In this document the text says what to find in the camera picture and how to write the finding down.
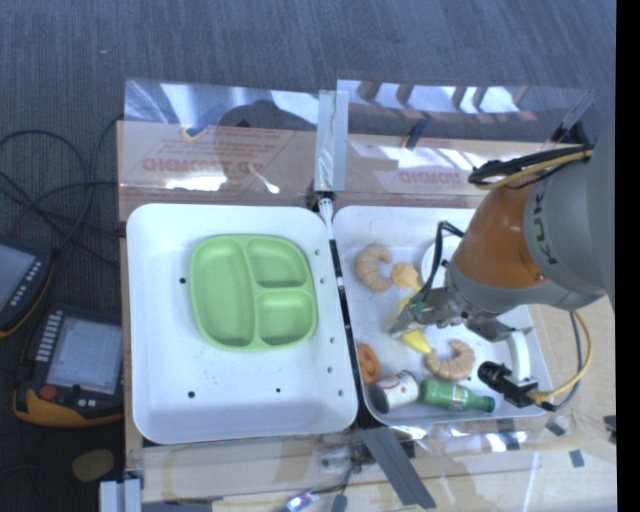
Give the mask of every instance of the green plate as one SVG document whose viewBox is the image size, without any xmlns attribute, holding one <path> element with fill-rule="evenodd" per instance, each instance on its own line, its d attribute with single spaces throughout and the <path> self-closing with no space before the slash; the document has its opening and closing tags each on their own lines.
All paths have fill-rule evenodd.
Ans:
<svg viewBox="0 0 640 512">
<path fill-rule="evenodd" d="M 191 256 L 191 301 L 198 329 L 230 350 L 291 346 L 318 320 L 309 263 L 281 237 L 219 235 Z"/>
</svg>

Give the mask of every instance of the white tray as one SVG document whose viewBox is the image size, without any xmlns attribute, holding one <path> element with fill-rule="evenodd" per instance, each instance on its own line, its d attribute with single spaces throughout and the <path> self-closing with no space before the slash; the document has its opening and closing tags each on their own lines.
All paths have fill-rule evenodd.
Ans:
<svg viewBox="0 0 640 512">
<path fill-rule="evenodd" d="M 389 329 L 396 319 L 398 304 L 411 292 L 397 286 L 392 286 L 382 293 L 369 290 L 355 274 L 355 259 L 358 253 L 372 243 L 386 246 L 393 261 L 388 265 L 380 262 L 380 273 L 383 277 L 388 277 L 393 265 L 399 262 L 412 263 L 418 272 L 421 272 L 424 257 L 427 255 L 428 274 L 431 270 L 431 256 L 428 253 L 435 242 L 437 223 L 447 220 L 464 231 L 473 213 L 473 210 L 467 209 L 376 206 L 348 206 L 336 213 L 333 228 L 344 274 L 353 336 L 356 344 L 367 343 L 374 350 L 380 361 L 381 377 L 409 370 L 420 382 L 431 374 L 422 362 L 422 354 L 389 335 Z M 451 250 L 450 242 L 450 237 L 445 238 L 445 250 Z M 442 283 L 443 276 L 444 271 L 436 274 L 434 287 Z M 518 307 L 501 315 L 499 320 L 523 331 L 528 349 L 528 354 L 525 355 L 530 360 L 531 374 L 538 379 L 540 389 L 550 389 L 549 374 L 528 309 L 525 306 Z M 454 412 L 414 402 L 381 414 L 372 406 L 367 386 L 363 383 L 366 405 L 380 422 L 388 425 L 419 426 L 488 418 L 537 416 L 544 412 L 538 407 L 515 407 L 478 379 L 478 366 L 486 360 L 505 363 L 512 367 L 512 354 L 507 342 L 488 342 L 464 326 L 443 329 L 428 326 L 424 334 L 431 347 L 439 354 L 449 353 L 449 341 L 453 339 L 463 340 L 473 348 L 476 356 L 473 371 L 468 379 L 459 384 L 477 394 L 492 396 L 496 400 L 496 407 L 492 413 L 474 410 Z"/>
<path fill-rule="evenodd" d="M 282 236 L 309 261 L 318 323 L 291 347 L 233 352 L 213 346 L 193 316 L 193 248 L 220 234 Z M 326 227 L 295 207 L 149 204 L 127 223 L 132 408 L 160 443 L 304 435 L 347 428 L 355 383 Z"/>
</svg>

